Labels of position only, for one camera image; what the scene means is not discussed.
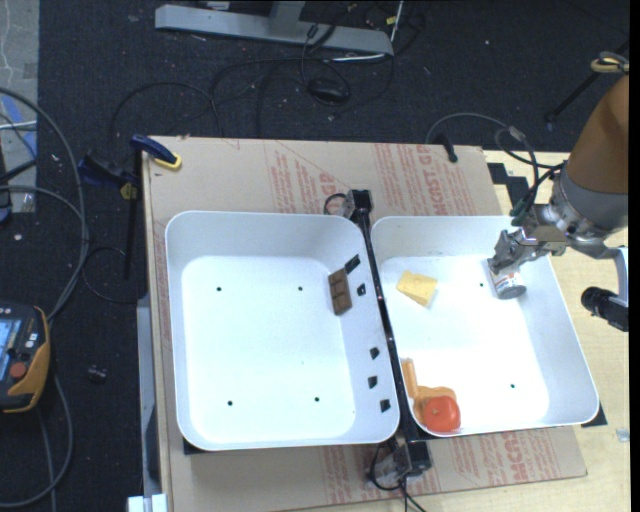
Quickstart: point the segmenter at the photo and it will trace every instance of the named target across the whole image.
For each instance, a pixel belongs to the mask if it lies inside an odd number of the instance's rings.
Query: small metal can
[[[508,274],[494,274],[491,271],[489,273],[499,299],[515,299],[527,291],[524,280],[518,271]]]

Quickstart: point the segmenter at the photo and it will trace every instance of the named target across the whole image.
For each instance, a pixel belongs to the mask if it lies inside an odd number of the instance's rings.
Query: brown object
[[[347,271],[344,268],[334,272],[329,276],[329,288],[331,290],[331,302],[333,312],[341,315],[351,309],[351,294],[349,293],[349,283],[347,281]]]
[[[567,164],[574,183],[609,194],[629,192],[629,76],[603,96]]]

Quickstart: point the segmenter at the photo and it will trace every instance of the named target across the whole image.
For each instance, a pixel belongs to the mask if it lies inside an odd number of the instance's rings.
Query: red tomato
[[[436,396],[422,406],[422,423],[433,432],[450,432],[460,427],[460,408],[450,396]]]

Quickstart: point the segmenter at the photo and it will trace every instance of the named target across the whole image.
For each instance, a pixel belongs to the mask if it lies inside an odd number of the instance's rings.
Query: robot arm
[[[591,114],[569,160],[554,181],[548,204],[534,204],[519,229],[500,233],[495,255],[488,260],[494,281],[516,274],[527,261],[549,253],[562,255],[569,246],[592,258],[616,260],[621,286],[618,296],[609,292],[608,300],[624,303],[628,318],[627,251],[622,254],[619,248],[605,245],[607,237],[628,224],[628,151],[629,77],[625,75]],[[516,293],[507,288],[501,294],[503,289],[496,289],[502,298],[512,298],[526,290],[519,286]],[[598,306],[603,295],[586,292],[585,295],[583,304],[603,316],[606,308]],[[621,328],[620,321],[610,323]]]

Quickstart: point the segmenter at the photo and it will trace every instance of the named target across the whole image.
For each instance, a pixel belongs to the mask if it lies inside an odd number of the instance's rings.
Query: black carpet
[[[393,61],[336,64],[340,75],[305,61],[308,79],[349,85],[350,101],[335,107],[304,90],[300,47],[158,32],[154,11],[165,3],[41,0],[38,103],[66,135],[76,160],[93,150],[130,169],[133,133],[421,143],[433,123],[457,112],[514,125],[536,150],[569,151],[616,75],[599,76],[552,130],[544,115],[591,75],[589,64],[599,52],[629,38],[628,0],[405,2]],[[232,4],[268,8],[267,2]],[[308,2],[302,18],[355,27],[369,20],[384,28],[397,6],[358,2],[345,15],[348,2],[324,4]],[[308,50],[309,57],[341,55]],[[286,57],[294,59],[274,60]],[[258,59],[266,62],[238,65]],[[217,118],[206,97],[214,78]],[[114,118],[127,95],[149,84],[156,85],[133,94]],[[451,119],[439,131],[453,144],[495,149],[495,130],[469,117]],[[42,120],[38,145],[38,184],[75,200],[71,164]],[[73,459],[56,499],[61,511],[115,512],[142,492],[135,301],[145,290],[143,227],[139,223],[134,274],[125,281],[128,205],[114,188],[87,186],[85,195],[98,250],[85,268],[88,285],[80,280],[52,331],[55,369],[74,426]],[[79,236],[75,217],[46,197],[35,215],[16,215],[0,227],[2,297],[50,310],[75,264]],[[92,367],[106,372],[103,382],[90,380]],[[41,403],[57,472],[66,424],[52,382]],[[35,413],[0,415],[0,501],[35,495],[48,479]],[[26,510],[48,511],[51,503],[43,499]]]

